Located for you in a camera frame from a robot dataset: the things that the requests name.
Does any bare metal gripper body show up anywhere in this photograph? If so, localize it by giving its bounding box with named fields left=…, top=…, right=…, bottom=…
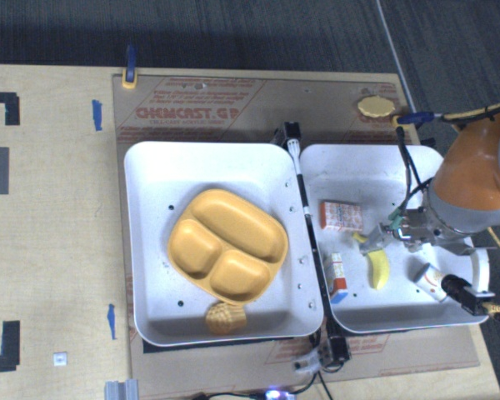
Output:
left=378, top=207, right=446, bottom=253

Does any yellow banana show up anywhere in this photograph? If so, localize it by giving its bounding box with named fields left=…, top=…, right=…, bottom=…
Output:
left=352, top=231, right=391, bottom=292

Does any white orange and blue carton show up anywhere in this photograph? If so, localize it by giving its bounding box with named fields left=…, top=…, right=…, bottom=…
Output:
left=323, top=252, right=350, bottom=305

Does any white cup with grey lid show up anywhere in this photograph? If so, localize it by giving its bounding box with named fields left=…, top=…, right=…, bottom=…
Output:
left=412, top=262, right=449, bottom=303

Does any white plastic tray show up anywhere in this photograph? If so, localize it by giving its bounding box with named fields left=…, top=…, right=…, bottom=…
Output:
left=123, top=140, right=325, bottom=348
left=298, top=142, right=492, bottom=335

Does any thin black and white rod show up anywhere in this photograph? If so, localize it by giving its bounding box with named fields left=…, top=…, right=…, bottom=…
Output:
left=287, top=137, right=333, bottom=308

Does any yellow divided plate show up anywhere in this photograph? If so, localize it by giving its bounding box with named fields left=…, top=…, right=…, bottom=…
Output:
left=167, top=187, right=290, bottom=306

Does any brown cardboard board red print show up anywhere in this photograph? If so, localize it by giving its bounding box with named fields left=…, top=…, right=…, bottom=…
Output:
left=112, top=72, right=481, bottom=388

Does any black cylinder on white bracket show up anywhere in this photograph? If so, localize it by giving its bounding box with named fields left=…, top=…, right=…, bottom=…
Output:
left=440, top=246, right=497, bottom=318

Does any black block with thin wires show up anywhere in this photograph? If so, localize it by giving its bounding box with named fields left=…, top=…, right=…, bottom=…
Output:
left=317, top=325, right=353, bottom=367
left=269, top=121, right=303, bottom=148

